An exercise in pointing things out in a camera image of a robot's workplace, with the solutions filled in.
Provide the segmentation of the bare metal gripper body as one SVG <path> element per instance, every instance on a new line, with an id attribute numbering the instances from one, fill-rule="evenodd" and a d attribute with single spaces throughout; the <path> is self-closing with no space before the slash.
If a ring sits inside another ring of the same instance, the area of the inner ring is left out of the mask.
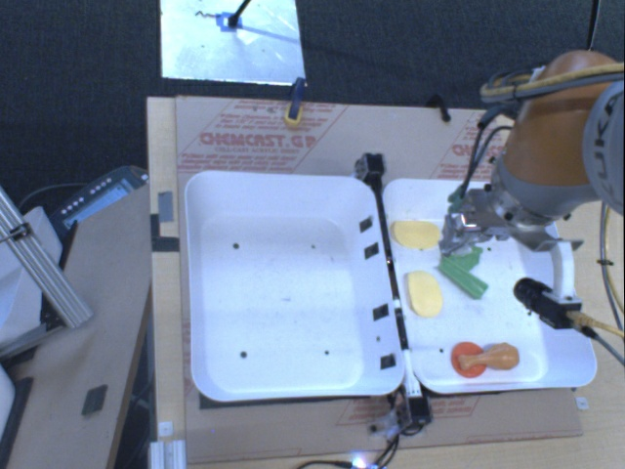
<path id="1" fill-rule="evenodd" d="M 536 214 L 515 200 L 506 190 L 469 190 L 460 205 L 463 231 L 481 228 L 484 241 L 513 238 L 519 243 L 556 243 L 548 231 L 553 220 Z"/>

